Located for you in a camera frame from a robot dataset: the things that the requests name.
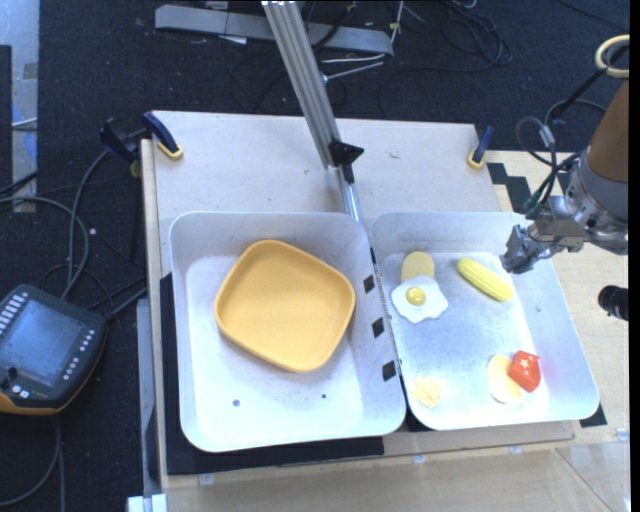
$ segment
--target egg yolk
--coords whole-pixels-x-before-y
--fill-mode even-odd
[[[427,296],[424,294],[424,291],[417,286],[409,288],[407,290],[406,297],[409,304],[413,304],[414,306],[422,306],[424,301],[427,300]]]

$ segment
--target egg white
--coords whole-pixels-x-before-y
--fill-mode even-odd
[[[414,305],[407,300],[407,290],[410,288],[420,288],[426,296],[424,304]],[[407,279],[391,292],[391,302],[398,313],[413,324],[422,322],[427,318],[435,319],[449,307],[449,302],[442,294],[440,286],[429,276],[419,275],[412,279]]]

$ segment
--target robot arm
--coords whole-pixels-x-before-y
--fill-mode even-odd
[[[613,98],[589,147],[569,170],[562,196],[549,196],[526,229],[513,227],[504,269],[520,274],[540,259],[585,242],[615,254],[628,254],[629,218],[629,82]]]

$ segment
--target white tray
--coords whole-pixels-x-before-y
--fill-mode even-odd
[[[278,239],[342,272],[356,309],[333,356],[320,369],[291,373],[227,340],[213,303],[225,276],[253,242]],[[208,452],[385,435],[406,413],[364,228],[343,213],[191,212],[171,226],[180,420],[187,439]]]
[[[434,430],[576,420],[598,407],[598,390],[551,261],[521,275],[502,269],[499,255],[514,224],[528,221],[511,213],[393,213],[372,225],[405,386],[410,389],[420,376],[441,385],[440,402],[431,409],[407,393],[416,418]],[[449,301],[440,318],[418,324],[400,316],[390,300],[412,251],[431,254],[436,281]],[[512,281],[516,296],[497,302],[471,287],[456,270],[462,256]],[[519,405],[509,406],[492,398],[486,369],[493,355],[512,356],[517,350],[540,356],[542,382],[533,393],[523,390]]]

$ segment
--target toy fried egg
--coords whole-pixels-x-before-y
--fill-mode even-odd
[[[438,318],[449,307],[438,283],[425,275],[407,279],[394,288],[391,302],[398,313],[414,324]]]

